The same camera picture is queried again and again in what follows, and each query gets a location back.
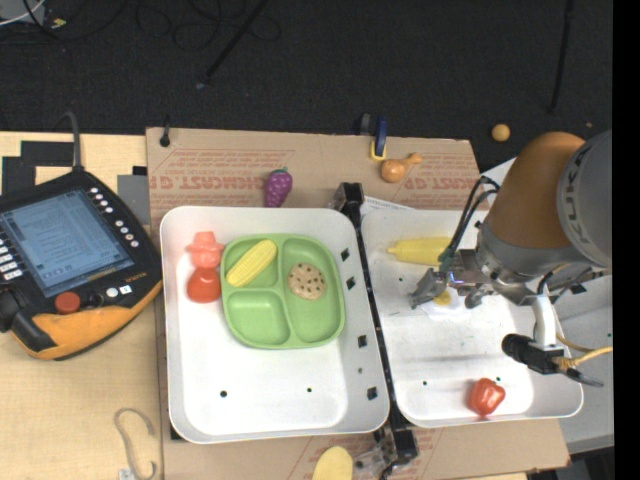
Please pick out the black cylinder on white bracket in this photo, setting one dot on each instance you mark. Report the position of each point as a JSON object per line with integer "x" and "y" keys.
{"x": 525, "y": 350}

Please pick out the brown chocolate chip biscuit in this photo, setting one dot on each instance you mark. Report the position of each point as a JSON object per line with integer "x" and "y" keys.
{"x": 306, "y": 281}

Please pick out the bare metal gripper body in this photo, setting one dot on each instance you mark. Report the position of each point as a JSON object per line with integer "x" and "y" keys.
{"x": 475, "y": 268}

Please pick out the white plastic tray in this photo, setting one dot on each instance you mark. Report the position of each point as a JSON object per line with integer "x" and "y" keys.
{"x": 450, "y": 353}
{"x": 270, "y": 378}

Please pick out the red bell pepper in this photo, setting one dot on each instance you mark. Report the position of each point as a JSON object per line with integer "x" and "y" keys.
{"x": 486, "y": 397}

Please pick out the yellow ball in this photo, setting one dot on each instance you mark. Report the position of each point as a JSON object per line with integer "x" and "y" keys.
{"x": 500, "y": 132}

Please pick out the yellow potato chip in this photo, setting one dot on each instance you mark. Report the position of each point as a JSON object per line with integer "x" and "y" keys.
{"x": 332, "y": 464}

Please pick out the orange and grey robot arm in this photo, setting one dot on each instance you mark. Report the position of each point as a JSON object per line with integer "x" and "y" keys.
{"x": 530, "y": 203}

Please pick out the purple grapes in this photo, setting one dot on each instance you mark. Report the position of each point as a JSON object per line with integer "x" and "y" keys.
{"x": 278, "y": 188}

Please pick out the red and pink toy figure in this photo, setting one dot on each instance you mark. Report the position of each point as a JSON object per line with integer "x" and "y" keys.
{"x": 204, "y": 280}

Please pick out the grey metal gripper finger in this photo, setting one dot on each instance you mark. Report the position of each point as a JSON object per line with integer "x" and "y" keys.
{"x": 475, "y": 298}
{"x": 429, "y": 285}

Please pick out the white fried egg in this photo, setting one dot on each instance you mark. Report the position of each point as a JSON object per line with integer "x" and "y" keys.
{"x": 442, "y": 307}

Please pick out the yellow corn cob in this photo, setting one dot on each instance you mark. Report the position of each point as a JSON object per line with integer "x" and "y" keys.
{"x": 251, "y": 263}

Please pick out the green divided plate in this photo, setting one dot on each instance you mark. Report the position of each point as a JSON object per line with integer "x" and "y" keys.
{"x": 260, "y": 318}

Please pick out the brown cardboard board red print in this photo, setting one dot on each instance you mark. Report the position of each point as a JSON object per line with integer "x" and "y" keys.
{"x": 320, "y": 168}

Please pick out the brown chicken drumstick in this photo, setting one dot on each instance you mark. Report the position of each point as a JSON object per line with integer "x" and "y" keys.
{"x": 394, "y": 170}

